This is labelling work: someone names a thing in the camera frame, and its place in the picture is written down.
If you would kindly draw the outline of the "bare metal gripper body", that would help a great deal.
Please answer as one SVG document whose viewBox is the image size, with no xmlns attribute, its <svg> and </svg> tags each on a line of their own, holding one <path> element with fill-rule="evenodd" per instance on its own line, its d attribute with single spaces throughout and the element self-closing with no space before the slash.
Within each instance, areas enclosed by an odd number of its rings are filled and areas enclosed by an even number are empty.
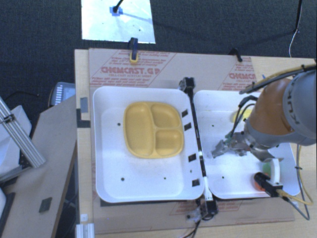
<svg viewBox="0 0 317 238">
<path fill-rule="evenodd" d="M 256 142 L 256 140 L 248 132 L 235 132 L 230 137 L 228 143 L 229 149 L 237 152 L 240 156 L 250 152 L 259 161 L 268 163 L 273 159 L 282 161 L 282 158 L 276 158 L 270 154 L 269 147 L 263 146 Z"/>
</svg>

